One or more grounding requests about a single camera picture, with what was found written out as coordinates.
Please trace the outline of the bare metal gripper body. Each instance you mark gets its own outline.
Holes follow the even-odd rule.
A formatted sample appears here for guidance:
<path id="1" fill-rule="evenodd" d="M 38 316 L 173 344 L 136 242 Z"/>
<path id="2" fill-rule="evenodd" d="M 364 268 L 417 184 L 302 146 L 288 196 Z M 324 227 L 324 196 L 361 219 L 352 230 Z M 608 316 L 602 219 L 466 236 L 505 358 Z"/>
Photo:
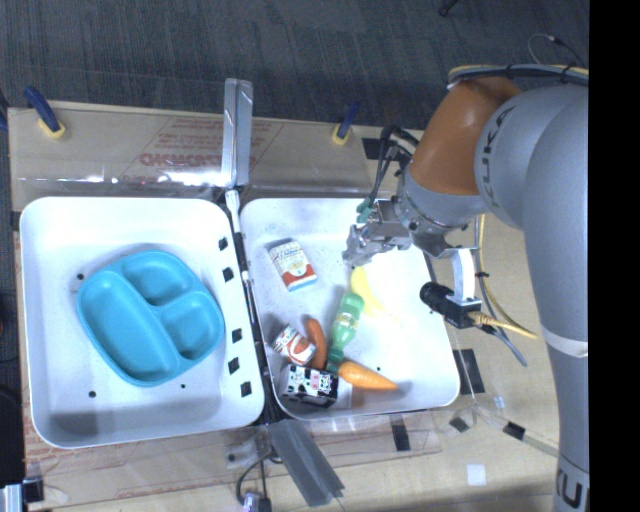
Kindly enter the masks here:
<path id="1" fill-rule="evenodd" d="M 394 237 L 396 248 L 410 246 L 435 258 L 447 257 L 453 247 L 446 235 L 466 223 L 466 201 L 462 198 L 435 198 L 418 202 L 392 198 L 378 202 L 368 221 L 368 238 Z"/>

